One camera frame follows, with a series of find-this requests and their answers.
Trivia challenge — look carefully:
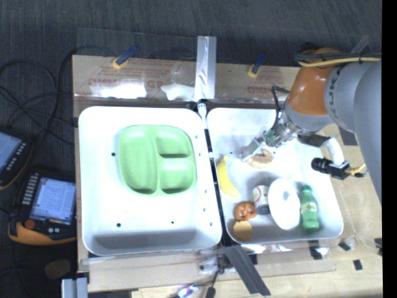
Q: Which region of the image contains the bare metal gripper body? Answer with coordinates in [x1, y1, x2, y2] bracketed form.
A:
[253, 120, 300, 149]

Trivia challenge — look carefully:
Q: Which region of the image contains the tan bread roll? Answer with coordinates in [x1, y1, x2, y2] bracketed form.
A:
[247, 149, 274, 169]

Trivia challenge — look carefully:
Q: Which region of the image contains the yellow banana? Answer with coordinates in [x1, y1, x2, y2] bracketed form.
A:
[216, 155, 241, 198]

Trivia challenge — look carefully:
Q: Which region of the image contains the white can with red print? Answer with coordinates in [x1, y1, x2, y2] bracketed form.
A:
[252, 184, 272, 216]

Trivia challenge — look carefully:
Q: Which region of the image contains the white plastic tray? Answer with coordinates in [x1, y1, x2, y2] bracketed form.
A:
[205, 107, 344, 245]
[77, 106, 223, 256]

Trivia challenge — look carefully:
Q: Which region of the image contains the brown pretzel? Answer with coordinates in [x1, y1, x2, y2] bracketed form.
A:
[234, 201, 257, 222]

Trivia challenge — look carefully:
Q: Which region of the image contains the white doughnut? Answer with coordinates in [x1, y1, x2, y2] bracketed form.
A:
[267, 178, 301, 230]

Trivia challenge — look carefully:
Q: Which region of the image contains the brown cardboard board red print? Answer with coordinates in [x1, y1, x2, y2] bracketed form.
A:
[71, 54, 357, 293]

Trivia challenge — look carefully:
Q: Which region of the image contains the green plastic bottle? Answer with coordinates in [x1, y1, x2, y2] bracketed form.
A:
[299, 184, 320, 232]

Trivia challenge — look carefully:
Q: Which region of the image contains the tan bread slice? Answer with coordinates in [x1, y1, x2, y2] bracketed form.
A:
[232, 220, 253, 242]

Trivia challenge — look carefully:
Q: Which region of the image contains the green divided plate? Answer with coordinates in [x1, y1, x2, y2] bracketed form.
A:
[117, 124, 198, 195]

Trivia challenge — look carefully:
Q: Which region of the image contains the black cylinder on white bracket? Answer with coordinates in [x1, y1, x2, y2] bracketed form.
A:
[311, 135, 351, 181]

